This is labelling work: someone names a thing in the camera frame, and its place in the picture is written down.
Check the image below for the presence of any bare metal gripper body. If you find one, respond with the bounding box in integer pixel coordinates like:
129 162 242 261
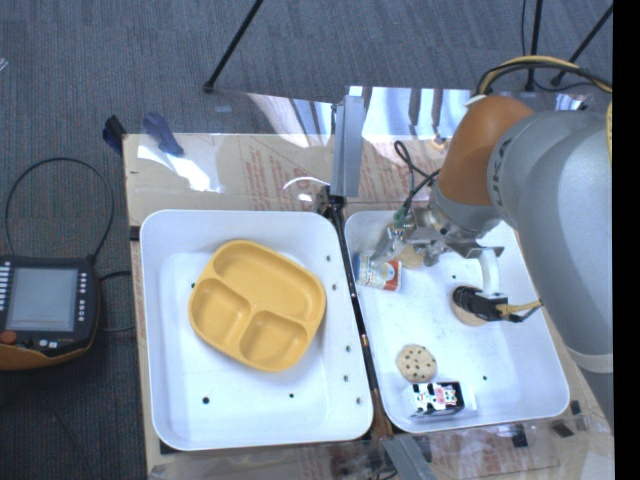
399 206 482 260

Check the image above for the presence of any plain tan round biscuit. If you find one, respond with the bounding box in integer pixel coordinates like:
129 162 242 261
449 287 492 328
398 243 426 270

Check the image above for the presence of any white and orange carton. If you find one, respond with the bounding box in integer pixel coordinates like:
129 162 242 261
354 251 404 293

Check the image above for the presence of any chocolate chip biscuit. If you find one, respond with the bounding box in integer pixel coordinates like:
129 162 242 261
396 343 439 384

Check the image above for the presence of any white plastic tray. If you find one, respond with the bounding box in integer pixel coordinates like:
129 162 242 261
343 209 571 435
138 209 375 452

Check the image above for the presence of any black and white cow carton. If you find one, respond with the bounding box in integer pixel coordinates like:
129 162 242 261
409 380 479 419

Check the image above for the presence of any yellow divided plate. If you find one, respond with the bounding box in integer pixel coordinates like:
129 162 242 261
187 239 328 374

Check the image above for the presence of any brown cardboard board red print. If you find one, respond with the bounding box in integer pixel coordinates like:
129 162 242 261
122 132 614 480

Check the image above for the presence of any black cylinder on white bracket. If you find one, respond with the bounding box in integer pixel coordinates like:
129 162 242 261
452 244 510 323

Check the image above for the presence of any black block with thin wires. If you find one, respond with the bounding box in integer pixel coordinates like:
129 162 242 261
313 187 347 215

